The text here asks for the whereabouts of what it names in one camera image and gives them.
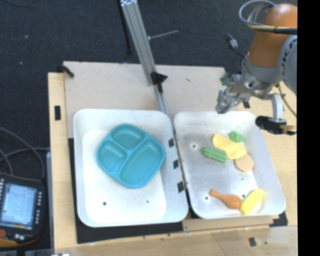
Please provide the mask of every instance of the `device screen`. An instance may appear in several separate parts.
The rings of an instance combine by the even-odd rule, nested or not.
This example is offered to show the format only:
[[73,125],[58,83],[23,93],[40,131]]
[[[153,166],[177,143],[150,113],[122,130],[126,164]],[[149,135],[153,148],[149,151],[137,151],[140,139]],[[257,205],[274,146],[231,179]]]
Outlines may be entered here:
[[0,222],[2,225],[21,225],[31,230],[33,226],[37,190],[33,187],[6,183]]

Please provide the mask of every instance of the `tan round toy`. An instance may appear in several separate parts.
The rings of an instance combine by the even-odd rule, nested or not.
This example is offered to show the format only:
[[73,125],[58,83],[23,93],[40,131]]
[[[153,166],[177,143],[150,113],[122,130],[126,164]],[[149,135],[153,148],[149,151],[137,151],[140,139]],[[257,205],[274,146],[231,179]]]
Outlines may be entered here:
[[235,166],[242,172],[251,171],[254,168],[254,161],[249,154],[234,160]]

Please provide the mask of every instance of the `blue plate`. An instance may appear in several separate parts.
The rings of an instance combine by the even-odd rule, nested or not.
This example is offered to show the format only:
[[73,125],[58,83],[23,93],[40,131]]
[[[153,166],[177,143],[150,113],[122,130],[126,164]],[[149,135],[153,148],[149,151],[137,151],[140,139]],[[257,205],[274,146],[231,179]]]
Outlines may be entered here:
[[99,166],[112,178],[131,189],[145,186],[165,160],[161,143],[144,130],[121,124],[101,142],[96,152]]

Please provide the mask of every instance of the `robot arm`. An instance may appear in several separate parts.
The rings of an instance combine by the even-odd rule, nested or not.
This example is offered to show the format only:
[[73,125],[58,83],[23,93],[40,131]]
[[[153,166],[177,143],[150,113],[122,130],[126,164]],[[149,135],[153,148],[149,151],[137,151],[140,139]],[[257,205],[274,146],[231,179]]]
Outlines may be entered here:
[[[248,20],[244,20],[242,11],[252,3],[260,4]],[[257,23],[258,15],[265,10],[267,13],[261,23]],[[241,73],[226,73],[221,78],[226,89],[219,92],[215,109],[220,114],[226,113],[241,102],[247,103],[252,96],[271,100],[273,118],[259,116],[256,124],[274,134],[295,134],[284,128],[287,122],[282,118],[282,98],[285,95],[269,92],[283,81],[297,95],[298,8],[286,3],[252,0],[241,7],[239,16],[256,33],[247,55],[243,57]],[[237,42],[229,36],[227,43],[236,56]]]

